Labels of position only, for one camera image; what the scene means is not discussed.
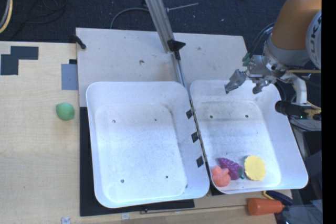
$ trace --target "orange bottle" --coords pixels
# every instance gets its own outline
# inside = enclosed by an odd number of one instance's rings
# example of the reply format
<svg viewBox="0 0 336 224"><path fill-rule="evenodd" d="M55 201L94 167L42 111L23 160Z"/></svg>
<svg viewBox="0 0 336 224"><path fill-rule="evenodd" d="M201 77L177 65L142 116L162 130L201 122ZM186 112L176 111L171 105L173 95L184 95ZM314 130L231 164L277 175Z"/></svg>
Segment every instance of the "orange bottle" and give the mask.
<svg viewBox="0 0 336 224"><path fill-rule="evenodd" d="M253 216L280 213L284 207L279 200L251 198L247 202L247 209Z"/></svg>

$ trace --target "green round object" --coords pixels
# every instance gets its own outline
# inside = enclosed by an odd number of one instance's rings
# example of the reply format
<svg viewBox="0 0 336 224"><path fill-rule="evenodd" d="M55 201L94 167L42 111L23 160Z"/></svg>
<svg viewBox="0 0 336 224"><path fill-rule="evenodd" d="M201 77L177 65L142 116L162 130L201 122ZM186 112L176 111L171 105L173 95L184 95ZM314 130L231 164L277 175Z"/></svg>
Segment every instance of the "green round object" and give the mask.
<svg viewBox="0 0 336 224"><path fill-rule="evenodd" d="M61 120L69 121L75 116L75 110L69 103L61 103L56 106L56 113Z"/></svg>

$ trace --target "wooden table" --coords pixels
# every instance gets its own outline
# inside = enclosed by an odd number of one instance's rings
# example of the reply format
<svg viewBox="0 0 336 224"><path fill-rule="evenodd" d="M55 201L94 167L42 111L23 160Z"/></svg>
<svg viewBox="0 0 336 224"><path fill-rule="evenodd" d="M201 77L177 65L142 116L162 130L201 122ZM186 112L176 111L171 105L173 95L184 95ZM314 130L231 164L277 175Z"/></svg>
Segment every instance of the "wooden table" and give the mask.
<svg viewBox="0 0 336 224"><path fill-rule="evenodd" d="M0 76L1 223L276 223L273 214L249 215L247 199L260 192L209 194L179 211L81 217L79 91L63 90L61 81L61 65L77 59L78 45L3 41L0 54L11 46L38 47L38 60L19 60L18 75ZM73 120L57 117L61 102L73 105Z"/></svg>

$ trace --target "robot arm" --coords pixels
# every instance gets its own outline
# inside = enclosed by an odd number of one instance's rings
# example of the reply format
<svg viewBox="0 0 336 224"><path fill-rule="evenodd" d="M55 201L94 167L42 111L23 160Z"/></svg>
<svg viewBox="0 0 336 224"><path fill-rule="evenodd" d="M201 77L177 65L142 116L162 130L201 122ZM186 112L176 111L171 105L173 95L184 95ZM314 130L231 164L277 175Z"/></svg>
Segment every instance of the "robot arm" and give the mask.
<svg viewBox="0 0 336 224"><path fill-rule="evenodd" d="M321 27L322 0L286 0L274 27L264 31L268 38L262 55L245 56L246 71L237 69L234 72L225 85L226 93L238 88L246 79L256 84L254 94L280 80L293 84L297 94L293 105L305 111L308 106L306 83L293 71L302 70L309 60L321 70ZM278 105L276 110L285 114L283 107Z"/></svg>

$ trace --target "yellow toy slice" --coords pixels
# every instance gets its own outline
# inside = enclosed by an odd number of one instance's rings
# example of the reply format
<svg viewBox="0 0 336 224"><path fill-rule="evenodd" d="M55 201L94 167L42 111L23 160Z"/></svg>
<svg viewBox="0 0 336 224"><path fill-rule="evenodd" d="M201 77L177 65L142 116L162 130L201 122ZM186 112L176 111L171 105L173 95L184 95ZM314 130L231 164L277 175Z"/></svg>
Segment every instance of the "yellow toy slice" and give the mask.
<svg viewBox="0 0 336 224"><path fill-rule="evenodd" d="M255 155L245 158L244 169L246 176L251 180L262 180L266 174L263 160Z"/></svg>

